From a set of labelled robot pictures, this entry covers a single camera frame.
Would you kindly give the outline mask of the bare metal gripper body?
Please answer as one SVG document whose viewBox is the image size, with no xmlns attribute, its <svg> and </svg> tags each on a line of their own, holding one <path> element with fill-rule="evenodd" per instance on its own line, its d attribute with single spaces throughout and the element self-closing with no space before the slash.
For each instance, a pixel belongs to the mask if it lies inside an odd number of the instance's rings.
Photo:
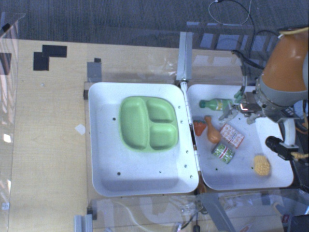
<svg viewBox="0 0 309 232">
<path fill-rule="evenodd" d="M 265 117 L 261 106 L 255 100 L 255 91 L 245 92 L 238 105 L 245 117 Z"/>
</svg>

